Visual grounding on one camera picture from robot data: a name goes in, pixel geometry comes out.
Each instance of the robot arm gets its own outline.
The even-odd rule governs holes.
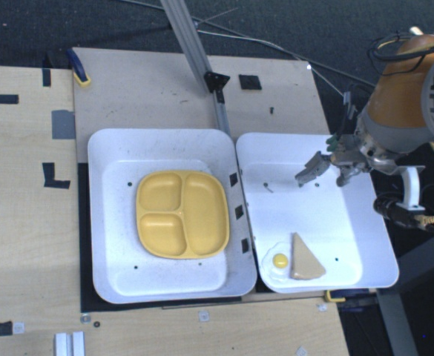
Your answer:
[[[379,50],[403,41],[393,56]],[[389,62],[357,118],[353,134],[336,133],[327,143],[329,155],[318,152],[295,176],[299,186],[321,175],[330,165],[340,169],[339,187],[351,177],[372,170],[403,177],[405,198],[396,202],[377,199],[375,210],[404,227],[433,230],[433,219],[418,205],[418,172],[422,166],[399,166],[396,160],[426,142],[434,142],[434,35],[393,36],[379,40],[371,59]],[[346,115],[352,115],[349,92],[344,96]]]

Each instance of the yellow plate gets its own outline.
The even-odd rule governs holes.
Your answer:
[[[227,245],[230,224],[220,181],[199,171],[158,171],[137,189],[137,232],[160,257],[214,256]]]

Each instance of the wooden table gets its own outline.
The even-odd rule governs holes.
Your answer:
[[[69,70],[0,67],[0,355],[52,355],[58,332],[85,333],[87,355],[348,355],[334,303],[321,297],[92,312],[81,323],[76,142],[53,139],[52,111],[74,111]],[[42,163],[70,187],[44,187]],[[208,312],[200,321],[199,312]]]

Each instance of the beige triangle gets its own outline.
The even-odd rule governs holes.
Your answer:
[[[291,278],[313,280],[325,275],[326,269],[298,234],[292,235]]]

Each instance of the white plastic container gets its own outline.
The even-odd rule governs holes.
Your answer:
[[[241,183],[234,183],[238,170],[234,143],[225,133],[214,129],[104,129],[90,138],[88,166],[93,284],[104,300],[139,303],[237,297],[253,289],[256,265],[251,248],[242,245],[251,244],[249,224]],[[223,185],[230,239],[224,251],[213,257],[157,257],[139,241],[139,181],[155,171],[176,169],[210,173]]]
[[[338,169],[298,187],[295,175],[316,151],[326,153],[324,135],[247,133],[237,141],[243,190],[263,282],[280,293],[384,288],[398,279],[398,264],[383,218],[375,213],[369,174],[339,188]],[[272,265],[274,253],[291,256],[297,232],[326,269],[313,280],[289,277]]]

